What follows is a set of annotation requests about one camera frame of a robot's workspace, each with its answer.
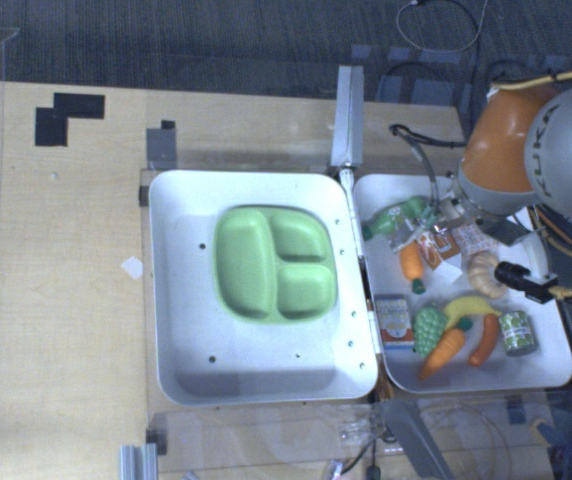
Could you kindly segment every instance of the toy kitchen sink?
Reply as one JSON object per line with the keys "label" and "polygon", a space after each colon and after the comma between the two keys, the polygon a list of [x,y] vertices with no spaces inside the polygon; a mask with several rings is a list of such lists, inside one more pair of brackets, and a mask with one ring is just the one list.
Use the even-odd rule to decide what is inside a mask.
{"label": "toy kitchen sink", "polygon": [[[572,354],[555,303],[540,305],[512,290],[498,308],[528,314],[538,341],[529,356],[508,359],[498,345],[484,368],[454,359],[419,381],[417,354],[381,347],[367,294],[375,300],[404,295],[412,315],[424,303],[442,304],[471,288],[466,276],[440,277],[436,270],[427,273],[427,293],[413,295],[384,237],[363,242],[360,221],[428,195],[430,185],[426,176],[390,174],[365,175],[354,184],[363,123],[359,98],[351,96],[363,94],[363,86],[355,87],[346,69],[346,89],[341,71],[338,86],[334,177],[200,170],[152,176],[143,227],[155,310],[147,318],[167,402],[219,407],[358,399],[375,386],[378,354],[394,383],[415,394],[565,384]],[[448,183],[440,179],[443,190]],[[543,247],[533,238],[500,246],[500,259],[545,270]],[[473,330],[467,347],[480,335]]]}

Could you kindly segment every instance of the dark floor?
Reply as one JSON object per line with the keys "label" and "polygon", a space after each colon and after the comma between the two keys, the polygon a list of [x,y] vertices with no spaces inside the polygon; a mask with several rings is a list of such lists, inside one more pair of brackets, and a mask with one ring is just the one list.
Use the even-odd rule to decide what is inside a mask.
{"label": "dark floor", "polygon": [[[453,54],[402,38],[408,1],[0,0],[0,26],[20,28],[6,76],[333,98],[338,65],[361,64],[367,99],[454,104],[468,130],[491,77],[572,69],[572,0],[491,0],[479,41]],[[457,2],[409,9],[402,27],[424,47],[458,49],[484,0]]]}

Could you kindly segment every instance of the can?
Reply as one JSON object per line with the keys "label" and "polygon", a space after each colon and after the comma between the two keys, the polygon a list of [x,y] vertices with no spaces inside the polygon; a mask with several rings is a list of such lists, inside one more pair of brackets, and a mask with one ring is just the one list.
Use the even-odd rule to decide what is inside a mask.
{"label": "can", "polygon": [[507,356],[523,356],[537,348],[528,316],[524,311],[503,314],[499,317],[499,325]]}

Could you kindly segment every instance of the robotic arm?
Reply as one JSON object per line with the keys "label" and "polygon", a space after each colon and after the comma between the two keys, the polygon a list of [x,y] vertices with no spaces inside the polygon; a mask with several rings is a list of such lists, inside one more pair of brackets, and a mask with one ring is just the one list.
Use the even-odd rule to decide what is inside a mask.
{"label": "robotic arm", "polygon": [[473,220],[507,245],[524,231],[506,217],[525,206],[545,204],[572,217],[572,89],[558,94],[540,85],[491,94],[452,194],[441,201],[451,225]]}

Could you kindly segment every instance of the white paper piece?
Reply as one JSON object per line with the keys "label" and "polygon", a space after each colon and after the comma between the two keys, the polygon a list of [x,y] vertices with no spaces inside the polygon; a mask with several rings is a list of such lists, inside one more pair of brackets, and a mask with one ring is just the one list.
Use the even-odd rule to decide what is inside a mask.
{"label": "white paper piece", "polygon": [[133,279],[139,279],[144,274],[144,264],[135,256],[128,258],[121,266]]}

